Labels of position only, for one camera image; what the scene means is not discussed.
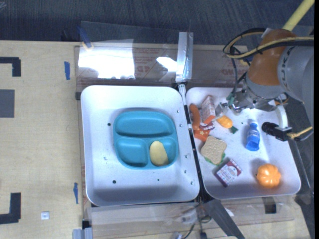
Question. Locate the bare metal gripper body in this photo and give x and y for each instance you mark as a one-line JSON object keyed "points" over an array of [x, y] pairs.
{"points": [[249, 102]]}

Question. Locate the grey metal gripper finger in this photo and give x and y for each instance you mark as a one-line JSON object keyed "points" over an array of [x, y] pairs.
{"points": [[221, 108]]}

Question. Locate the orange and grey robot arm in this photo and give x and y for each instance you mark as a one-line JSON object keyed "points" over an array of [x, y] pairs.
{"points": [[266, 66]]}

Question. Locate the white and orange carton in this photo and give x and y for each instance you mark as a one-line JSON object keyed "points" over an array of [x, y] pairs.
{"points": [[208, 107]]}

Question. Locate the orange carrot with green leaf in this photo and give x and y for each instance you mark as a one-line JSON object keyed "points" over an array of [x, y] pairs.
{"points": [[224, 121]]}

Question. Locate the orange sausage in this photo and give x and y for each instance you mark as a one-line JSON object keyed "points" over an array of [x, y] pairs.
{"points": [[195, 113]]}

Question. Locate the blue plastic bottle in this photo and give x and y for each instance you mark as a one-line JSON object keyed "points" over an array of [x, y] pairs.
{"points": [[253, 137]]}

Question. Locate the thin black and white rod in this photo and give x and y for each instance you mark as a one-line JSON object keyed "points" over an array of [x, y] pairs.
{"points": [[190, 128]]}

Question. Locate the bread sandwich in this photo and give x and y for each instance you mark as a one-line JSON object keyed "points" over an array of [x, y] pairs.
{"points": [[213, 148]]}

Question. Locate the white plastic tray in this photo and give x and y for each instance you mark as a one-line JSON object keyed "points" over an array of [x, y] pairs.
{"points": [[271, 155], [99, 138]]}

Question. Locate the dark red carton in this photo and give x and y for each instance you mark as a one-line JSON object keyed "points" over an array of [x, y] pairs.
{"points": [[228, 172]]}

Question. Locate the orange pumpkin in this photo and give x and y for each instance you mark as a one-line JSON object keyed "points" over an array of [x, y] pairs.
{"points": [[268, 176]]}

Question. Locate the yellow potato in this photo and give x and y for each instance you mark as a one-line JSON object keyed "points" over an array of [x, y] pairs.
{"points": [[158, 154]]}

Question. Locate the blue divided plate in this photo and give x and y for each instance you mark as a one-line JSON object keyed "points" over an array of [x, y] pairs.
{"points": [[139, 126]]}

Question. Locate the black cylinder on white bracket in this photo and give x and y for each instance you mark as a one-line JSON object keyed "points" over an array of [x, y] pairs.
{"points": [[276, 130]]}

